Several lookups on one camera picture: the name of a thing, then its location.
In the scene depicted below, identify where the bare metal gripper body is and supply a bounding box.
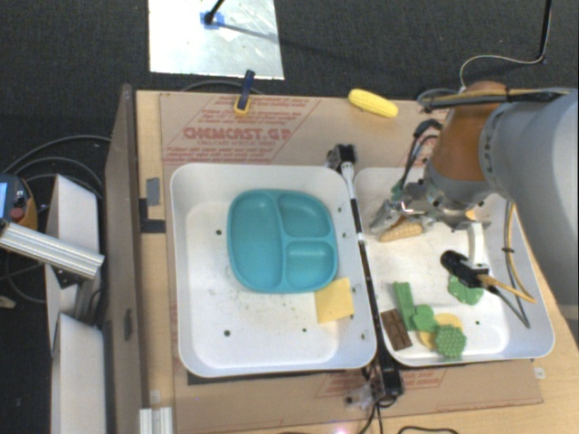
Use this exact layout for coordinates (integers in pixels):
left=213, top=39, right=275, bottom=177
left=401, top=181, right=492, bottom=232

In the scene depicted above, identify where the small yellow corn cob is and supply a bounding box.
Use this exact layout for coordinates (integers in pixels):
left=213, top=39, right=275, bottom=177
left=378, top=221, right=424, bottom=243

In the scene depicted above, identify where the thin black and white rod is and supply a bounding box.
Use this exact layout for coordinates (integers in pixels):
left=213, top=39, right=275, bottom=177
left=340, top=162, right=386, bottom=370

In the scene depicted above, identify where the white plastic tray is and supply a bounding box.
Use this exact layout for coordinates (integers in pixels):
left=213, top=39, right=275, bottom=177
left=353, top=165, right=556, bottom=369
left=169, top=162, right=378, bottom=378

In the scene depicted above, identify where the green long block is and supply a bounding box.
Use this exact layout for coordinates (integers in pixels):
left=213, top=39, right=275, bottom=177
left=392, top=281, right=418, bottom=332

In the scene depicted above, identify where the green lettuce leaf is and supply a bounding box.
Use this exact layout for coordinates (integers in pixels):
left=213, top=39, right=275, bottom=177
left=447, top=274, right=486, bottom=307

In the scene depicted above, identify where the green broccoli piece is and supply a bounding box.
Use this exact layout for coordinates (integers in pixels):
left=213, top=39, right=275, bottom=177
left=410, top=304, right=441, bottom=335

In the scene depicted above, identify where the yellow cheese slice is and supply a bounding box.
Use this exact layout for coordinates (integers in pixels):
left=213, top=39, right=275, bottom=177
left=314, top=276, right=356, bottom=326

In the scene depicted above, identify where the yellow round biscuit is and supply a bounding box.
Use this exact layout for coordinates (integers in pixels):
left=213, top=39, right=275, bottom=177
left=416, top=313, right=464, bottom=350

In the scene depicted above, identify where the large yellow corn cob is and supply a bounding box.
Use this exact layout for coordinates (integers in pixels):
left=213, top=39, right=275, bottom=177
left=347, top=88, right=400, bottom=119

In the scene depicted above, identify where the brown chocolate bar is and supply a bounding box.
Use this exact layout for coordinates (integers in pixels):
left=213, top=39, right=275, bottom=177
left=380, top=308, right=414, bottom=352

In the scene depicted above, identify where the blue divided plate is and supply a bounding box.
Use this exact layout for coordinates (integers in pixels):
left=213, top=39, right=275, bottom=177
left=226, top=188, right=339, bottom=295

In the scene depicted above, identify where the green hexagonal waffle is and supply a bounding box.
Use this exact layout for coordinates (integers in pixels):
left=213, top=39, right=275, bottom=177
left=434, top=325, right=468, bottom=362

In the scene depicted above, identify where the brown cardboard board, red print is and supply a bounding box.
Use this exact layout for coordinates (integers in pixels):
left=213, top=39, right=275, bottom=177
left=158, top=93, right=544, bottom=418

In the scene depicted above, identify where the black cylinder on white bracket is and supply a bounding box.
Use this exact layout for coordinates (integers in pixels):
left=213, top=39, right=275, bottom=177
left=440, top=222, right=492, bottom=289

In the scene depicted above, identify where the black block with thin wires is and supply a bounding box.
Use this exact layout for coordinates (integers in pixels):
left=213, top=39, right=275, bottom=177
left=369, top=363, right=404, bottom=400
left=327, top=143, right=359, bottom=170

